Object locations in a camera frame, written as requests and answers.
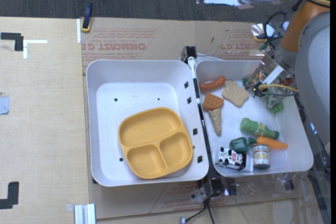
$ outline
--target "waffle cone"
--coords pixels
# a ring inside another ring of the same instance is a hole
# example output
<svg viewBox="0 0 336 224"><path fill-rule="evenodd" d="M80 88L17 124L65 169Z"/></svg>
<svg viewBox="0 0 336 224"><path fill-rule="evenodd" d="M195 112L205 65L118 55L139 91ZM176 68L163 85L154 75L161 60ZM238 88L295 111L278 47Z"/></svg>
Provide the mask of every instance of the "waffle cone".
<svg viewBox="0 0 336 224"><path fill-rule="evenodd" d="M212 122L212 125L214 126L215 133L217 135L222 134L222 127L221 127L221 110L219 109L214 109L209 111L210 119Z"/></svg>

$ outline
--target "sausage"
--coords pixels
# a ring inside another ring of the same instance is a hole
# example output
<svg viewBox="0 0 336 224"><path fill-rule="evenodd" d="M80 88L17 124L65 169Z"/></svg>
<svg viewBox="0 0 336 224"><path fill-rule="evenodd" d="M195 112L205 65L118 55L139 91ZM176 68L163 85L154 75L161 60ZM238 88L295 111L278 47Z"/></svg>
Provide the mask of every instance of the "sausage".
<svg viewBox="0 0 336 224"><path fill-rule="evenodd" d="M224 77L219 77L218 79L215 79L212 82L209 83L201 83L199 85L199 88L203 91L213 90L218 88L219 86L224 85L226 79Z"/></svg>

